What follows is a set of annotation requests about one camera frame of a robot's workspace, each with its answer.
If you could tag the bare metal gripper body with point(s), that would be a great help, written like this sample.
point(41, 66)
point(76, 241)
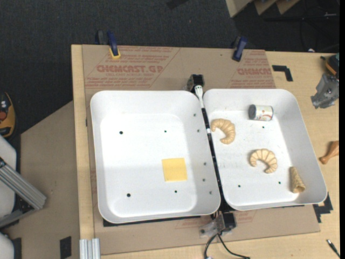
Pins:
point(326, 89)

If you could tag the small white can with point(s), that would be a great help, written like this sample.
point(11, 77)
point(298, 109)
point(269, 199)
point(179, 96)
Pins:
point(262, 112)

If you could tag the tan toy croissant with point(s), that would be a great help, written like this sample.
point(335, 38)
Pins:
point(269, 158)
point(229, 131)

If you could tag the tan ice cream cone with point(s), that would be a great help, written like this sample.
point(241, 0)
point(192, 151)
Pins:
point(296, 181)

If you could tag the white plastic tray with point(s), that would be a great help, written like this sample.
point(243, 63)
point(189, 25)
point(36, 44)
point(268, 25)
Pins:
point(140, 150)
point(242, 177)

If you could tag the thin black and white rod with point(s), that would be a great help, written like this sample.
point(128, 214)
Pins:
point(213, 150)

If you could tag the brown cardboard board red print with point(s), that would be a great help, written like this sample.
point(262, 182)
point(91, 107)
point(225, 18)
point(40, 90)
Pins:
point(161, 63)

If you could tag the yellow cheese slice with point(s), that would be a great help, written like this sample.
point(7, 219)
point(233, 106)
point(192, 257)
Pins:
point(174, 170)

